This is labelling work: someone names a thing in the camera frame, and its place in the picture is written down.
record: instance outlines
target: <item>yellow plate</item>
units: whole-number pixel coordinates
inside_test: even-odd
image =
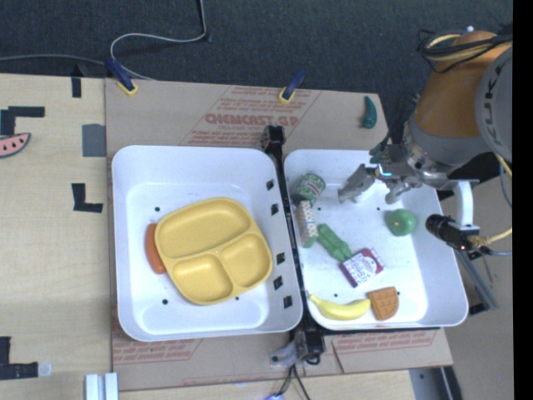
[[[169,213],[157,224],[154,239],[171,280],[193,303],[233,298],[272,271],[270,248],[252,215],[227,197]]]

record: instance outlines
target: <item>blue and yellow clamp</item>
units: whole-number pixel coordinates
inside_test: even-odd
[[[294,98],[294,92],[301,86],[305,77],[305,71],[297,72],[291,82],[281,90],[278,96],[279,102],[283,105],[290,103]]]
[[[115,76],[117,79],[117,85],[126,93],[126,95],[133,96],[137,93],[139,90],[138,85],[131,80],[124,67],[118,63],[116,59],[107,57],[104,65],[109,71],[111,71],[112,75]]]

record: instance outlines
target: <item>toy watermelon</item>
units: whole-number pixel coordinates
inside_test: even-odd
[[[21,151],[26,147],[31,136],[31,133],[19,133],[8,137],[0,137],[0,158],[12,156]]]

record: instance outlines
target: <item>cookie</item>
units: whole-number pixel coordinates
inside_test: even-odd
[[[398,291],[393,286],[369,292],[368,297],[378,320],[387,320],[398,311]]]

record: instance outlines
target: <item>green can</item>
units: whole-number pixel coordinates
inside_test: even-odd
[[[296,187],[295,192],[291,196],[292,201],[295,205],[298,205],[300,202],[307,200],[311,205],[314,205],[325,188],[326,183],[321,177],[315,173],[308,173],[304,175]]]

